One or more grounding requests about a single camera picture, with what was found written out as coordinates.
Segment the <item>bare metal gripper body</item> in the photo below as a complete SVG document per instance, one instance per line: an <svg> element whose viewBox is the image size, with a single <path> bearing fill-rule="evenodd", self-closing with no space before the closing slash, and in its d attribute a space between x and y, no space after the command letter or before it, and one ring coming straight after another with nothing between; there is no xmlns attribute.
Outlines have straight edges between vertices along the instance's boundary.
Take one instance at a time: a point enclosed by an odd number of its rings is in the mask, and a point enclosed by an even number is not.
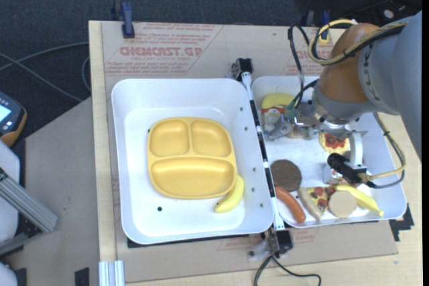
<svg viewBox="0 0 429 286"><path fill-rule="evenodd" d="M293 108L290 115L294 118L294 124L298 127L318 129L321 131L344 131L350 119L342 119L326 111L318 103L301 102L298 108Z"/></svg>

